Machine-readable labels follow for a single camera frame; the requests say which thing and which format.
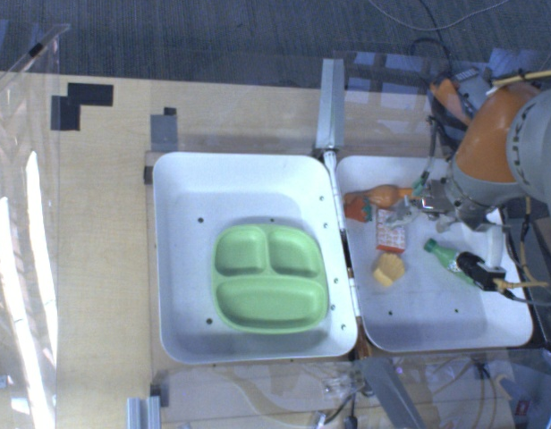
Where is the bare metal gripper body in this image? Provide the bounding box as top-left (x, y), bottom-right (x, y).
top-left (420, 178), bottom-right (496, 232)

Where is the red and white packet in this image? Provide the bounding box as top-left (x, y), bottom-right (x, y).
top-left (375, 207), bottom-right (408, 255)

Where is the orange toy squash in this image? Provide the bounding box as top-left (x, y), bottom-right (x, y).
top-left (343, 184), bottom-right (416, 210)

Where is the red and green toy strawberry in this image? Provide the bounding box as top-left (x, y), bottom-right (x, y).
top-left (343, 194), bottom-right (376, 223)

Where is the yellow toy biscuit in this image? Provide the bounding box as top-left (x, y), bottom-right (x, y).
top-left (372, 252), bottom-right (407, 289)

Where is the green plastic bottle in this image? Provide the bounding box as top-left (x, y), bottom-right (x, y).
top-left (423, 237), bottom-right (479, 286)

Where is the black and white thin rod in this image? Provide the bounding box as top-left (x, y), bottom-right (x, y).
top-left (322, 148), bottom-right (362, 319)

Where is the white plastic tray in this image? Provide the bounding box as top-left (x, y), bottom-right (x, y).
top-left (151, 151), bottom-right (360, 366)
top-left (335, 155), bottom-right (536, 354)

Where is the green divided plate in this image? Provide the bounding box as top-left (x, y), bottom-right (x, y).
top-left (210, 223), bottom-right (329, 335)

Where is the black cylinder on white bracket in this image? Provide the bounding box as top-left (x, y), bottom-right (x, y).
top-left (455, 223), bottom-right (508, 292)

